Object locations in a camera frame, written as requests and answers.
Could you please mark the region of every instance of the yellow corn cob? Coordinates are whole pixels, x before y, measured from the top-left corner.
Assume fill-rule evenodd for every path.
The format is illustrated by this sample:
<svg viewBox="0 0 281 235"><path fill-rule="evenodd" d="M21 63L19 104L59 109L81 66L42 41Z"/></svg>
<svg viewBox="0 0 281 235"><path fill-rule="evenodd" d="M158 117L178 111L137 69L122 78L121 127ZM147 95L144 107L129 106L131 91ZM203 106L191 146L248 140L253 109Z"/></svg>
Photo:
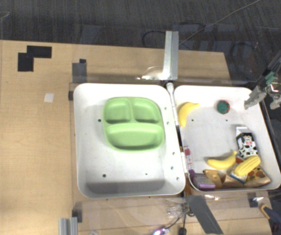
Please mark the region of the yellow corn cob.
<svg viewBox="0 0 281 235"><path fill-rule="evenodd" d="M261 160L259 156L250 156L244 162L241 162L234 170L237 176L244 176L251 172L260 164Z"/></svg>

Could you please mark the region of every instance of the wooden tabletop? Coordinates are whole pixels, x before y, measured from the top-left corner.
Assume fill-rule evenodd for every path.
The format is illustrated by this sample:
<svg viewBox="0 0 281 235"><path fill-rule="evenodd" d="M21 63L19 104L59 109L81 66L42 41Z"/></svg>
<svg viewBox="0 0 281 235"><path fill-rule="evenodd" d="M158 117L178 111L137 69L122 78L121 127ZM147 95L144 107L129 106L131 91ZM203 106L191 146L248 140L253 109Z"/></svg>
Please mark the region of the wooden tabletop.
<svg viewBox="0 0 281 235"><path fill-rule="evenodd" d="M52 57L35 58L34 72L18 72L18 53L27 45L50 46ZM92 227L100 235L152 234L172 222L163 198L100 202L74 194L68 92L79 59L86 59L88 76L139 77L162 67L164 50L0 41L0 235L58 234L59 218L70 218L74 204L90 211L80 235ZM229 72L223 53L180 51L179 76L228 80ZM44 102L46 94L54 94L53 102ZM121 201L130 205L123 208ZM248 202L227 197L221 203L211 210L225 234L271 234L267 219ZM186 227L187 234L204 234L195 217ZM171 231L177 234L178 227Z"/></svg>

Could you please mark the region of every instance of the banana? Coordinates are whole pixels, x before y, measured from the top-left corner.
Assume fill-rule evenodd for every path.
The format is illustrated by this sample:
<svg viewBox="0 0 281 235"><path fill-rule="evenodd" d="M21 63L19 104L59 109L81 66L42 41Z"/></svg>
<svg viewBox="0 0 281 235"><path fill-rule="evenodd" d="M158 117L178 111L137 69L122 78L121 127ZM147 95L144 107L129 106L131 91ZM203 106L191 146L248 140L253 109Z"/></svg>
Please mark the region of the banana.
<svg viewBox="0 0 281 235"><path fill-rule="evenodd" d="M218 170L230 168L231 166L233 166L235 164L235 161L236 161L235 155L236 154L237 154L237 151L233 151L233 154L224 160L208 159L207 164L209 164L211 167L218 169Z"/></svg>
<svg viewBox="0 0 281 235"><path fill-rule="evenodd" d="M186 119L188 114L198 107L199 104L193 104L193 103L185 103L179 110L178 116L179 116L179 123L181 127L186 126Z"/></svg>

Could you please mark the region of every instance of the round green object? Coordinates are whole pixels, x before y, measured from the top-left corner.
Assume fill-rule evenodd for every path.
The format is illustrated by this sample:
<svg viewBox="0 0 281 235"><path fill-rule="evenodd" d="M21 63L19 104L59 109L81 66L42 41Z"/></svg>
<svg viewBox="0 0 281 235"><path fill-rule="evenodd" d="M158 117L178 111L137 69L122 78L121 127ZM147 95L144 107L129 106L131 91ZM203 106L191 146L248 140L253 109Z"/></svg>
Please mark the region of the round green object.
<svg viewBox="0 0 281 235"><path fill-rule="evenodd" d="M230 111L230 104L227 101L220 100L217 104L217 110L221 114L226 114Z"/></svg>

